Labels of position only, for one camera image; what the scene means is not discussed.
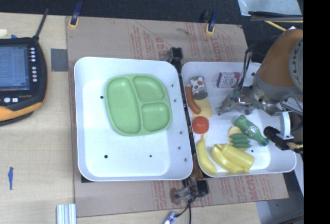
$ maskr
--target cardboard sheet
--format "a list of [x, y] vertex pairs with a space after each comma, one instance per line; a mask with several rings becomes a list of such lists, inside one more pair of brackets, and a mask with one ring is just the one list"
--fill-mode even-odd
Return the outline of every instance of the cardboard sheet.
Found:
[[[80, 17], [78, 27], [67, 25], [75, 203], [78, 217], [183, 208], [170, 199], [181, 181], [89, 182], [77, 163], [77, 135], [73, 68], [82, 57], [163, 60], [171, 47], [181, 47], [183, 64], [190, 61], [242, 62], [247, 49], [238, 25]], [[192, 206], [243, 203], [288, 198], [283, 174], [208, 179], [210, 194]]]

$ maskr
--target tin can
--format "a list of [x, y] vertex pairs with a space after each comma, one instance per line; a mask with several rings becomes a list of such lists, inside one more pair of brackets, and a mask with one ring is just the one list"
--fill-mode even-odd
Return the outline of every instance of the tin can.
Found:
[[195, 76], [190, 79], [190, 86], [192, 90], [192, 97], [194, 99], [203, 99], [207, 97], [204, 77]]

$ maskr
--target red tomato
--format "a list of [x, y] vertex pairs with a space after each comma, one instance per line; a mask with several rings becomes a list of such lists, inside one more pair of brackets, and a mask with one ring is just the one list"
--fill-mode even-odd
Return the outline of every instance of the red tomato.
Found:
[[193, 132], [203, 134], [208, 131], [210, 123], [207, 118], [205, 118], [203, 116], [197, 116], [192, 121], [191, 125], [192, 125]]

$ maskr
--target hot dog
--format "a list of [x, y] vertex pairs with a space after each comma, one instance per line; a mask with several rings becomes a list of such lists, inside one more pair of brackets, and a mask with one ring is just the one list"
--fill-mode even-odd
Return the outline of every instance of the hot dog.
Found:
[[187, 99], [187, 104], [191, 111], [193, 111], [196, 114], [200, 114], [202, 111], [200, 107], [195, 103], [193, 97], [192, 97], [192, 90], [191, 87], [185, 87], [185, 92], [186, 92], [186, 99]]

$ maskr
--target table surface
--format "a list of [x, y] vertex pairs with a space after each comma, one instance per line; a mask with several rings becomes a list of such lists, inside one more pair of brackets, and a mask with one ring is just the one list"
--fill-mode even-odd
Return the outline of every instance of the table surface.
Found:
[[[32, 37], [41, 18], [39, 14], [0, 13], [0, 29], [8, 31], [7, 38]], [[56, 223], [56, 205], [75, 202], [68, 73], [51, 71], [51, 49], [67, 48], [65, 16], [48, 15], [39, 37], [49, 73], [47, 99], [29, 118], [0, 127], [0, 223]], [[85, 217], [77, 223], [154, 224], [162, 223], [168, 212]], [[175, 221], [188, 222], [188, 211]], [[203, 222], [260, 220], [256, 203], [250, 202], [192, 208], [192, 223]]]

